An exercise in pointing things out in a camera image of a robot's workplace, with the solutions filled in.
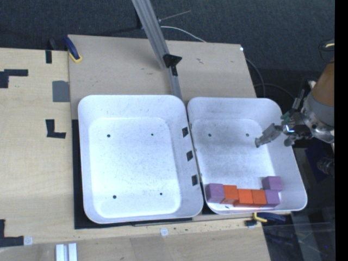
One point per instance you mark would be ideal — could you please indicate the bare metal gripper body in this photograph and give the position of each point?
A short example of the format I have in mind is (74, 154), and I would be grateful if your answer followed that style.
(318, 130)

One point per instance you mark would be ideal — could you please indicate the white plastic tray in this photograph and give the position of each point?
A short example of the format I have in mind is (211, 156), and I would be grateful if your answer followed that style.
(136, 162)
(233, 159)

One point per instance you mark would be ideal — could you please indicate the brown cardboard board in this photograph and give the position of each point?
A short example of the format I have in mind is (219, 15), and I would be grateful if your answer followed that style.
(122, 69)

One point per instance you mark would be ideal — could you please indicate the orange cube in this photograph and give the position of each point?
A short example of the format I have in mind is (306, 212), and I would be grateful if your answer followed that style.
(259, 197)
(245, 196)
(231, 192)

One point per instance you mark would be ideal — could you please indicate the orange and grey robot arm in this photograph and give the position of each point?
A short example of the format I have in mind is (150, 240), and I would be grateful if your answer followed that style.
(324, 91)

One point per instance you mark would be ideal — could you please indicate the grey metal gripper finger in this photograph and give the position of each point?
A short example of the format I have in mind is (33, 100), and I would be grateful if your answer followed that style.
(289, 141)
(267, 135)

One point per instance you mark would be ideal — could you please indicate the purple cube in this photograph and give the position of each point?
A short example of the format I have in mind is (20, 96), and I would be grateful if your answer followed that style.
(272, 183)
(272, 197)
(214, 192)

